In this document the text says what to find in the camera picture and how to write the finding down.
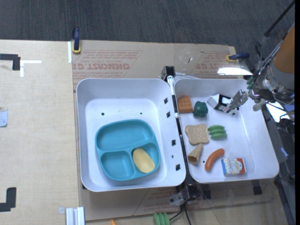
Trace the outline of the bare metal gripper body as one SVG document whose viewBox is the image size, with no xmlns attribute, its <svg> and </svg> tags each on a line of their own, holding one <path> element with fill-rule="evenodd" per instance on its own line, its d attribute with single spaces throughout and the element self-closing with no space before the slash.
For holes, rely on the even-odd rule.
<svg viewBox="0 0 300 225">
<path fill-rule="evenodd" d="M 248 95 L 256 101 L 279 102 L 294 105 L 294 92 L 271 78 L 253 76 L 247 81 Z"/>
</svg>

